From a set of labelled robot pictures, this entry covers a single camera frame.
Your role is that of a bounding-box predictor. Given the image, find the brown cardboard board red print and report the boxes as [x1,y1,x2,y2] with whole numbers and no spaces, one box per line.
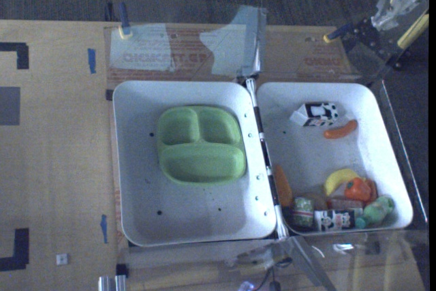
[104,25,423,270]

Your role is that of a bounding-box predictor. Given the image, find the large cow print carton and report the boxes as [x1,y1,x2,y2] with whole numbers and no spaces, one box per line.
[289,102,348,127]

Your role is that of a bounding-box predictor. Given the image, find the orange sausage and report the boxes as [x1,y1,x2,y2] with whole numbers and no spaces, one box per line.
[323,119,358,140]

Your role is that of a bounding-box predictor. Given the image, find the white plastic tray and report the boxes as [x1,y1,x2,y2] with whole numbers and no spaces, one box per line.
[255,81,414,236]
[112,80,277,247]

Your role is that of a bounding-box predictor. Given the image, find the yellow banana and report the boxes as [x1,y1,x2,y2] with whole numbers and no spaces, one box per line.
[323,168,366,197]

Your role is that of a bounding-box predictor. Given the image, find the orange bell pepper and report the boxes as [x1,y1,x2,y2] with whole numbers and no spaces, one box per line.
[343,177,372,202]

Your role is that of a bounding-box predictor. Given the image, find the red packet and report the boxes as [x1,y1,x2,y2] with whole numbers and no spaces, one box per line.
[326,198,365,211]

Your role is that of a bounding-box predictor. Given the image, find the green grapes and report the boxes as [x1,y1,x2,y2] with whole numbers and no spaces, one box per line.
[362,196,395,226]

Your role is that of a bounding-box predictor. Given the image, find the orange carrot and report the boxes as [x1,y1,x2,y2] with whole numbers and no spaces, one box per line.
[274,165,294,208]

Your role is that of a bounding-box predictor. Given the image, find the small cow print carton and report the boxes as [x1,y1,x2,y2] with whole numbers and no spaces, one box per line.
[313,209,364,232]

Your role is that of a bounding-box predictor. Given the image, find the green can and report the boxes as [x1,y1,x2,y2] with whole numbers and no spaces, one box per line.
[292,197,315,228]

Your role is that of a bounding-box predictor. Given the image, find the green divided plate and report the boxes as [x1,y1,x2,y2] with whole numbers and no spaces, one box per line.
[156,105,247,185]

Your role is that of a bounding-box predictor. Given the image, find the black cylinder on white bracket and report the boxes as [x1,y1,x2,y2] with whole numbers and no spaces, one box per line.
[342,17,411,72]

